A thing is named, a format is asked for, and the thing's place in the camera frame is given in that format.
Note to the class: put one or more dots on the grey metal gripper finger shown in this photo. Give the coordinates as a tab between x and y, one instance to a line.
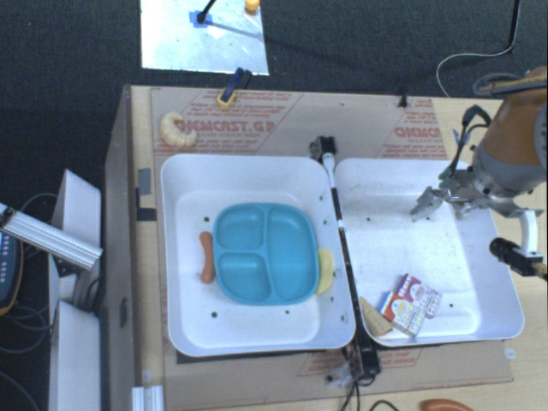
428	204
468	209

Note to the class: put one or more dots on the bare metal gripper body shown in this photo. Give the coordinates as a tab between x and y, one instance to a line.
475	188

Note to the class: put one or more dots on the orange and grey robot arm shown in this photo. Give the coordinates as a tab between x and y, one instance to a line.
516	133

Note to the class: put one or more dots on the white plastic tray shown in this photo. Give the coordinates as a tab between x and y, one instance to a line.
252	330
406	246

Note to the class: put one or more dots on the thin black and white rod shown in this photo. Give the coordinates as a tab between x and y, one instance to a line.
341	225

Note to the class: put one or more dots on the red and white carton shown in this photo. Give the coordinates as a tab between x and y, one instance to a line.
404	315
421	293

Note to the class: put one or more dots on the yellow banana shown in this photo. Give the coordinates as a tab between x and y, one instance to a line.
327	270

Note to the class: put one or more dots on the brown cardboard board red print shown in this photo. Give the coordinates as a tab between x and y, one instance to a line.
342	118

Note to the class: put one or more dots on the blue divided plate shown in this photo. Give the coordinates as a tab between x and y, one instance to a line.
265	253

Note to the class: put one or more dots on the orange-brown oval toy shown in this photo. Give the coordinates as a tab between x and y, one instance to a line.
443	406

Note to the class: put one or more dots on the orange sausage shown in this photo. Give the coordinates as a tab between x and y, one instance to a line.
206	257

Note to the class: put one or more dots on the cream ribbed croissant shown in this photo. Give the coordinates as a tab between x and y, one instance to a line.
175	133

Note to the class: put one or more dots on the small orange round toy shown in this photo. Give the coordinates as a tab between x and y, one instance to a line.
251	4

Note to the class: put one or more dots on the black cylinder on white bracket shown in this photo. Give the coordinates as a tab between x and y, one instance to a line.
510	251

